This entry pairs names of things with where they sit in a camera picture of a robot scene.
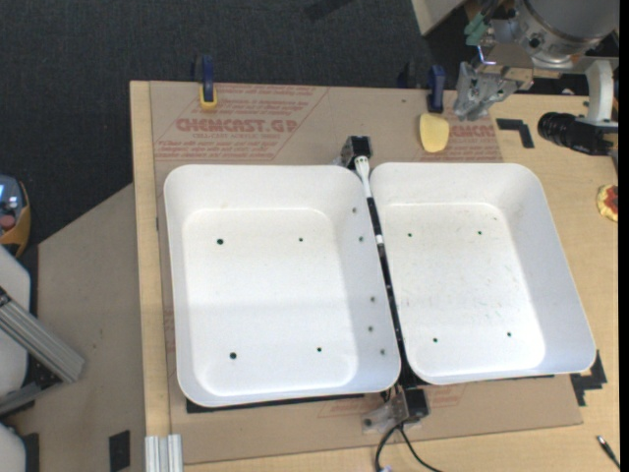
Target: yellow sponge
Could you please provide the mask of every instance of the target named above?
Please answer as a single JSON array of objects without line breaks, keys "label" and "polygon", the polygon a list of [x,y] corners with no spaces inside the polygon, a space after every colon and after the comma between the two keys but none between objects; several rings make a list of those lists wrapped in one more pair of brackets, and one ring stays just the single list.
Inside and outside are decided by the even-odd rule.
[{"label": "yellow sponge", "polygon": [[426,152],[439,152],[448,145],[450,124],[443,117],[425,113],[420,116],[420,141]]}]

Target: wooden edge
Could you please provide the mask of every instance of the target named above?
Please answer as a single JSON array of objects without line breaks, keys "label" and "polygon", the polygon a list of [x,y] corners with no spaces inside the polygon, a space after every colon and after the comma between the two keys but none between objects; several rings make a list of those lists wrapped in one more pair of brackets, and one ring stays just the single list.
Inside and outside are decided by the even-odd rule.
[{"label": "wooden edge", "polygon": [[170,405],[156,224],[150,83],[130,82],[130,96],[146,434],[167,436],[170,434]]}]

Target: wooden table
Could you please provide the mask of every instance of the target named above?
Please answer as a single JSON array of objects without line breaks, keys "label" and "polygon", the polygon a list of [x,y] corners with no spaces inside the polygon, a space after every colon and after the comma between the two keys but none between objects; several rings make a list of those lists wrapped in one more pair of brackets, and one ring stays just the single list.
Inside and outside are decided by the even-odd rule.
[{"label": "wooden table", "polygon": [[[356,88],[352,103],[369,105],[374,89]],[[421,106],[426,93],[409,89],[410,103]],[[529,167],[541,179],[559,237],[572,270],[607,375],[602,390],[589,391],[582,408],[584,424],[549,430],[421,442],[420,456],[444,471],[572,470],[605,471],[615,467],[596,440],[604,436],[619,457],[618,363],[618,234],[617,223],[603,218],[596,207],[599,186],[617,184],[611,159],[590,157],[537,137],[537,122],[547,111],[582,113],[584,98],[513,95],[491,109],[492,118],[522,119],[535,138],[535,148],[523,148],[517,133],[497,131],[505,162]],[[156,195],[151,132],[150,83],[131,83],[132,132],[139,276],[142,313],[144,409],[146,434],[171,433],[163,334],[159,245],[155,229]],[[409,131],[408,121],[396,122]],[[189,472],[371,471],[369,447],[293,454],[187,466]],[[391,444],[382,462],[393,470],[421,470],[405,445]]]}]

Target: white plastic object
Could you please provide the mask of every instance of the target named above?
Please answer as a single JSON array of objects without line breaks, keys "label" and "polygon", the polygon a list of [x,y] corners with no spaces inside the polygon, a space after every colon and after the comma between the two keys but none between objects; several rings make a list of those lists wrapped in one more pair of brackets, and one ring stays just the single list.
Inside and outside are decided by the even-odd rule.
[{"label": "white plastic object", "polygon": [[[0,245],[0,286],[25,310],[30,302],[29,272]],[[27,375],[29,353],[0,330],[0,398],[20,389]]]},{"label": "white plastic object", "polygon": [[591,367],[595,344],[533,172],[385,163],[371,181],[409,364],[422,380]]},{"label": "white plastic object", "polygon": [[27,452],[18,436],[0,424],[0,472],[25,472]]},{"label": "white plastic object", "polygon": [[177,374],[196,404],[378,392],[400,357],[359,178],[184,165],[164,184]]}]

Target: cardboard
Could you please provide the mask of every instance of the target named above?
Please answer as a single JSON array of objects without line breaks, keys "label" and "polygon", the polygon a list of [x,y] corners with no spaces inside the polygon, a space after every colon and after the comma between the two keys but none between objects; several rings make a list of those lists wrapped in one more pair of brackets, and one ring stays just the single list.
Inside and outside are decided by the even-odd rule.
[{"label": "cardboard", "polygon": [[[288,86],[217,86],[218,105],[200,110],[192,83],[151,82],[155,193],[169,381],[171,431],[181,434],[186,464],[374,445],[361,415],[379,395],[189,414],[177,382],[172,289],[163,183],[175,167],[192,162],[323,164],[351,135],[372,139],[372,166],[387,161],[499,162],[488,118],[460,122],[447,91],[443,116],[448,146],[423,151],[419,116],[427,111],[419,89]],[[431,414],[409,431],[413,440],[576,425],[582,422],[567,376],[465,383],[426,388]]]}]

